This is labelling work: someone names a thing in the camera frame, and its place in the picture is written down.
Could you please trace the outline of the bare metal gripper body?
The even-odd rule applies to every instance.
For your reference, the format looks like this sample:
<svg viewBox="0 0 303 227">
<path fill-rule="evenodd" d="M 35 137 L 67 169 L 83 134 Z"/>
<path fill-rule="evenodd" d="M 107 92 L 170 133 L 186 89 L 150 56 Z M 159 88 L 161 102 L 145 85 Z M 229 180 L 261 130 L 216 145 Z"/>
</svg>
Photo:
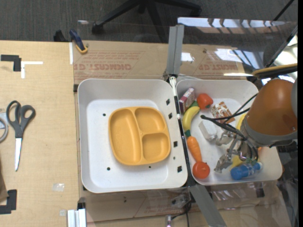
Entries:
<svg viewBox="0 0 303 227">
<path fill-rule="evenodd" d="M 227 149 L 227 160 L 231 164 L 237 156 L 241 162 L 256 163 L 258 161 L 258 151 L 246 141 L 235 138 Z"/>
</svg>

